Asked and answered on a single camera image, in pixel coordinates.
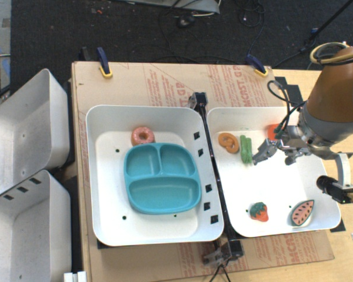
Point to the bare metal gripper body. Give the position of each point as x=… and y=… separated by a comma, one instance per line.
x=297, y=142

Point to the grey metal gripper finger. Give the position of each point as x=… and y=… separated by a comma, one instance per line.
x=264, y=151
x=291, y=158

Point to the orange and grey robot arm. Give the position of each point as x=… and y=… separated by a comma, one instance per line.
x=332, y=98

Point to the green bean pod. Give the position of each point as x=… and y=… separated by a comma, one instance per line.
x=246, y=151

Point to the orange round toy food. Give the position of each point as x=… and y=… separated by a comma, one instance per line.
x=272, y=132

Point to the white plastic tray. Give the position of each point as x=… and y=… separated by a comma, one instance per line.
x=20, y=134
x=111, y=187
x=26, y=234
x=270, y=187

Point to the orange pretzel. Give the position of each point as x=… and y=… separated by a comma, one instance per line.
x=223, y=141

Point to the pink watermelon slice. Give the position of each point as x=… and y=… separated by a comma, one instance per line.
x=301, y=214

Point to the thin black rod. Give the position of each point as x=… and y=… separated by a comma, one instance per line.
x=220, y=192

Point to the red strawberry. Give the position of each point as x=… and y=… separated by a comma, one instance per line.
x=260, y=213

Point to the blue divided plate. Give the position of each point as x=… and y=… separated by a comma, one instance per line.
x=161, y=192

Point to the pink doughnut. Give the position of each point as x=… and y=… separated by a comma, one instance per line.
x=139, y=140

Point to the brown cardboard board red print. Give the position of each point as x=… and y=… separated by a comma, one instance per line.
x=153, y=81

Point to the black cylinder on white bracket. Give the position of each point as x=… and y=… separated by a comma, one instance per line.
x=342, y=191

